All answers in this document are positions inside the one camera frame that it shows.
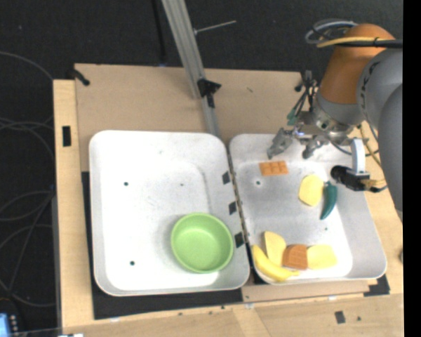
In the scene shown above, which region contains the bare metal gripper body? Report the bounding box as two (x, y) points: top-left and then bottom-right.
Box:
(294, 110), (354, 148)

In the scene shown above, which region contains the orange biscuit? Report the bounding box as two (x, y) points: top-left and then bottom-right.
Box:
(258, 159), (290, 178)

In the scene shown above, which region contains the yellow toy slice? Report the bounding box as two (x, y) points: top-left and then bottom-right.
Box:
(298, 173), (326, 208)

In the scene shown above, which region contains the green chili pepper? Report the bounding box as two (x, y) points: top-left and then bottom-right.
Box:
(319, 180), (339, 221)

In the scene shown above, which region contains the white plastic tray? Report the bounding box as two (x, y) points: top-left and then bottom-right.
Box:
(228, 133), (388, 286)
(88, 129), (250, 298)

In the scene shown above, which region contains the pale yellow toy wedge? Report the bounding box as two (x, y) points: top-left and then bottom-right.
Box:
(260, 230), (288, 267)

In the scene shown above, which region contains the yellow toy cheese block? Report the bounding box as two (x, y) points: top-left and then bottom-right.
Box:
(306, 244), (338, 271)

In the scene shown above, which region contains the orange toy waffle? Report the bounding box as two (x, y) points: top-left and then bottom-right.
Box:
(281, 244), (309, 271)

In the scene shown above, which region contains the yellow banana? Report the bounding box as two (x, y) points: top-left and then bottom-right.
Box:
(251, 244), (301, 283)

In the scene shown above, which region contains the green bowl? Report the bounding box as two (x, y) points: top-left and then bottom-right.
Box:
(170, 212), (235, 275)

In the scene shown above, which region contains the pale wood board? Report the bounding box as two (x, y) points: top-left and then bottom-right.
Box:
(52, 62), (404, 337)

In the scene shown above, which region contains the black cylinder on white bracket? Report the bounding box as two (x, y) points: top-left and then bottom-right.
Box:
(330, 138), (371, 192)

